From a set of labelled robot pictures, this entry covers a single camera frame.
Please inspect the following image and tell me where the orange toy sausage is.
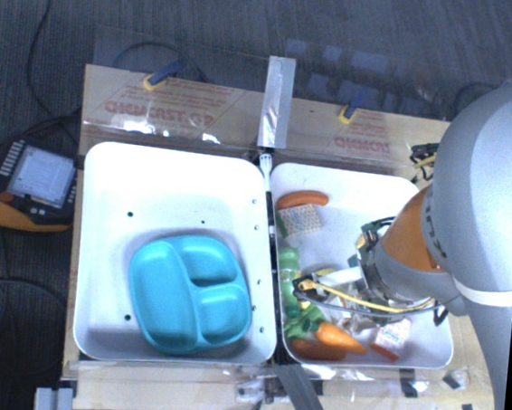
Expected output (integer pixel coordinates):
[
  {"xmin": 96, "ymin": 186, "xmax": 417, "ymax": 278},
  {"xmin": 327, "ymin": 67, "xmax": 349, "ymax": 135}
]
[{"xmin": 274, "ymin": 186, "xmax": 331, "ymax": 216}]

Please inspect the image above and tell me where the white plastic tray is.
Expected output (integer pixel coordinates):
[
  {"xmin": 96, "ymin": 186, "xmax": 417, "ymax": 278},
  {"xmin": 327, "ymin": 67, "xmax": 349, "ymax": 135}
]
[
  {"xmin": 62, "ymin": 138, "xmax": 298, "ymax": 380},
  {"xmin": 250, "ymin": 159, "xmax": 473, "ymax": 381}
]

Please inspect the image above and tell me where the white and orange carton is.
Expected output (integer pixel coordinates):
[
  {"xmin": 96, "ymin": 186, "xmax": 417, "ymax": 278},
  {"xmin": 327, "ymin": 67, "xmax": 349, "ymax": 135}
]
[{"xmin": 368, "ymin": 314, "xmax": 414, "ymax": 364}]

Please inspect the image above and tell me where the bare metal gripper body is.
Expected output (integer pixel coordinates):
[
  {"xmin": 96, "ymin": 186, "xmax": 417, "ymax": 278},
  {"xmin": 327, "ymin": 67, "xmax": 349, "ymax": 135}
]
[{"xmin": 340, "ymin": 253, "xmax": 437, "ymax": 339}]

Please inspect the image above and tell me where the blue divided plate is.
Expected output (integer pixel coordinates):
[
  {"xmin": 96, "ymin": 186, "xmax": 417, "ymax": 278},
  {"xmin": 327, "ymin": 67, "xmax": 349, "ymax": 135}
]
[{"xmin": 119, "ymin": 226, "xmax": 262, "ymax": 365}]

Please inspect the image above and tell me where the green plastic bottle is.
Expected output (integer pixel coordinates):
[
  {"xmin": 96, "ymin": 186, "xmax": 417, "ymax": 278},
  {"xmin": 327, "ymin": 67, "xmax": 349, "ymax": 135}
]
[{"xmin": 271, "ymin": 244, "xmax": 309, "ymax": 319}]

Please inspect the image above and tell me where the beige biscuit packet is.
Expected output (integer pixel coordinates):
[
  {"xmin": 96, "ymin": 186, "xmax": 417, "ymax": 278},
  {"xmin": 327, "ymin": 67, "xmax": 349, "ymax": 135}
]
[{"xmin": 274, "ymin": 200, "xmax": 326, "ymax": 243}]

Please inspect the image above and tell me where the brown cardboard board, red print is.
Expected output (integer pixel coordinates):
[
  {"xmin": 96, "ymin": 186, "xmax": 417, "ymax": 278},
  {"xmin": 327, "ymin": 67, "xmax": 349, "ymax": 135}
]
[{"xmin": 48, "ymin": 62, "xmax": 512, "ymax": 410}]

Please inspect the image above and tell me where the black cylinder on white bracket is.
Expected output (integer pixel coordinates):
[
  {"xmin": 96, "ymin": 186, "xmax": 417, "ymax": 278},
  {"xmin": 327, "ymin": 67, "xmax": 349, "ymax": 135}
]
[{"xmin": 290, "ymin": 261, "xmax": 371, "ymax": 306}]

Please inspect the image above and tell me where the orange carrot with green top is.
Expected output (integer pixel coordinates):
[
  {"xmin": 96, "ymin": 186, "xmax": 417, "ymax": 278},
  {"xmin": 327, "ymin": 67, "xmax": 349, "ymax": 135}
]
[{"xmin": 280, "ymin": 301, "xmax": 373, "ymax": 357}]

